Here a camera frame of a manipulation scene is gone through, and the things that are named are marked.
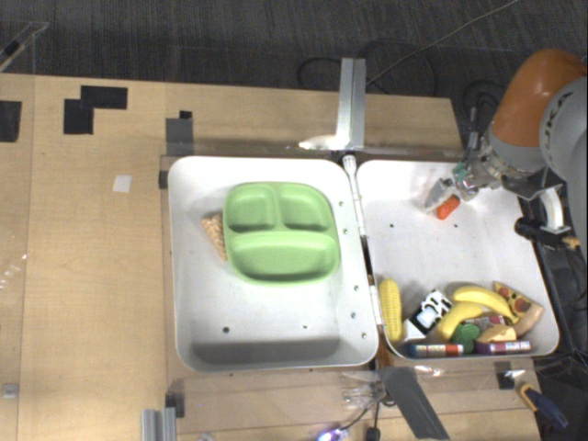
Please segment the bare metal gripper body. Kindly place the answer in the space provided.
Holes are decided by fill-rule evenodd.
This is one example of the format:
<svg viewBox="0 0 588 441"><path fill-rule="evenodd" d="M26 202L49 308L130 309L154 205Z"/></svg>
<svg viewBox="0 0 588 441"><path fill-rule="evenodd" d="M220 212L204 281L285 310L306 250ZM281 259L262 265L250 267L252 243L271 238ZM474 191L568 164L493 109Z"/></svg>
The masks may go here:
<svg viewBox="0 0 588 441"><path fill-rule="evenodd" d="M466 150L457 164L457 190L476 187L496 189L501 185L501 160L494 150Z"/></svg>

